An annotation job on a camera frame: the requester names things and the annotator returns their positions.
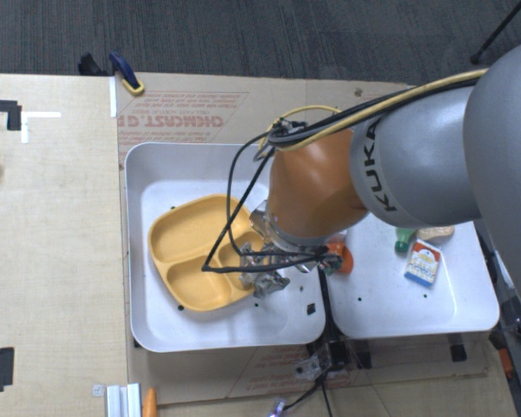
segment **small box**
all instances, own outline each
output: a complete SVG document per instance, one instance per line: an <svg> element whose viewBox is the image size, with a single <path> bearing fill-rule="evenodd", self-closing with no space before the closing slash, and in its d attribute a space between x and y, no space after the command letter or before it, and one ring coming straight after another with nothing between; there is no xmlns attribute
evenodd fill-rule
<svg viewBox="0 0 521 417"><path fill-rule="evenodd" d="M430 287L436 279L436 271L442 253L428 242L417 240L411 249L405 277Z"/></svg>

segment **blue clamp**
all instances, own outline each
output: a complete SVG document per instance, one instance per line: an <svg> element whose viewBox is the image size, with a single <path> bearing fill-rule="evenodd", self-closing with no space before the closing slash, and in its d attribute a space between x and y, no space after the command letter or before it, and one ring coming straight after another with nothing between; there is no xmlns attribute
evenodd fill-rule
<svg viewBox="0 0 521 417"><path fill-rule="evenodd" d="M135 73L129 66L129 63L116 51L112 51L109 54L109 59L114 66L114 71L119 70L122 73L123 86L133 95L139 96L145 90L145 86L142 82L135 77Z"/></svg>

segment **table surface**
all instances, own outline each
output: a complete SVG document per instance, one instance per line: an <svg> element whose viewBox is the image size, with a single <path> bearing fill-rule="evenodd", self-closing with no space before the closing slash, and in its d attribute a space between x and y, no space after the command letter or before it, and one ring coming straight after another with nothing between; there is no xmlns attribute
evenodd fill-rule
<svg viewBox="0 0 521 417"><path fill-rule="evenodd" d="M94 385L127 384L117 123L106 77L0 75L29 143L0 113L0 348L15 349L0 416L104 415ZM516 415L492 347L486 375L329 392L334 415ZM274 397L161 407L159 415L266 415ZM293 415L325 415L322 394Z"/></svg>

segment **yellow divided plate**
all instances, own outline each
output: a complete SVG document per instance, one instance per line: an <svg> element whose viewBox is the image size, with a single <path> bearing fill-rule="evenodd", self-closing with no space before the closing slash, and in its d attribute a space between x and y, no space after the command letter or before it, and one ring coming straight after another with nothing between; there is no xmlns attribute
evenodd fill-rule
<svg viewBox="0 0 521 417"><path fill-rule="evenodd" d="M148 250L164 284L185 308L204 312L222 308L244 298L253 288L244 288L241 273L215 274L201 267L220 232L226 225L226 196L209 195L160 216L148 231ZM230 198L230 211L238 200ZM232 224L240 247L249 242L260 250L262 237L251 227L249 212L242 207ZM239 266L228 235L216 250L211 267Z"/></svg>

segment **green bottle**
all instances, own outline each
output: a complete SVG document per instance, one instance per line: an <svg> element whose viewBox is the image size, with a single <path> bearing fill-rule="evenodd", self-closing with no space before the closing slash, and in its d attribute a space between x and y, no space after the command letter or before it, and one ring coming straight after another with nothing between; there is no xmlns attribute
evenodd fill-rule
<svg viewBox="0 0 521 417"><path fill-rule="evenodd" d="M396 252L404 254L409 250L409 240L411 240L411 237L416 231L417 229L415 228L396 228L396 236L398 237L395 245Z"/></svg>

